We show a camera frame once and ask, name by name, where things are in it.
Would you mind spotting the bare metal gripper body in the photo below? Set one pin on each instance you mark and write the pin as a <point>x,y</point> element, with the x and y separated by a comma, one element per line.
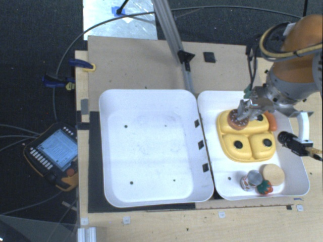
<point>262,101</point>

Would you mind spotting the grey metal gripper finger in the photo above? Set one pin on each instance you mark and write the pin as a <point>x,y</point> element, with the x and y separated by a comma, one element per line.
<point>250,115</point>
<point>241,111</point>

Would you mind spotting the brown sprinkled doughnut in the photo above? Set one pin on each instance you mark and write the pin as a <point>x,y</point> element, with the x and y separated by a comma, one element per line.
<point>233,122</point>

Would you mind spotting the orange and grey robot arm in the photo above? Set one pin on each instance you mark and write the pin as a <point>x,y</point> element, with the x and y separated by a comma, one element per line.
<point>295,67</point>

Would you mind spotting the orange sausage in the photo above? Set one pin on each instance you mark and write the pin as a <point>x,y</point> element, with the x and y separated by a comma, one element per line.
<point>273,123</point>

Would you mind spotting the yellow divided plate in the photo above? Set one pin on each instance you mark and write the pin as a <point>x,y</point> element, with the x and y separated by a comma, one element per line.
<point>252,145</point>

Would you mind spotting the white plastic tray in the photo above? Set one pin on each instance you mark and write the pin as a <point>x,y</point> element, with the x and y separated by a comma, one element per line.
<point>151,147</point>
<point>227,170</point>

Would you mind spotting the small white and red can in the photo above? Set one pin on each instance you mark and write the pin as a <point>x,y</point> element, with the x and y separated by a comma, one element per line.
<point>253,178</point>

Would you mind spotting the round beige biscuit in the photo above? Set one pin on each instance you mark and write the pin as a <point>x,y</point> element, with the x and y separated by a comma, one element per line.
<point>273,174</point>

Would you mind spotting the orange fruit with green top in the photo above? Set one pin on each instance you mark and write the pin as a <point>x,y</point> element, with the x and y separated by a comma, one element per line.
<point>265,187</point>

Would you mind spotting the brown cardboard board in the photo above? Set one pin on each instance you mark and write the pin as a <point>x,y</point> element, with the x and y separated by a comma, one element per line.
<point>141,64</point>

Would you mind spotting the black cylinder on white bracket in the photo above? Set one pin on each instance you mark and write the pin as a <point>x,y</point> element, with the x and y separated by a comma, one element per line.
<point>292,141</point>

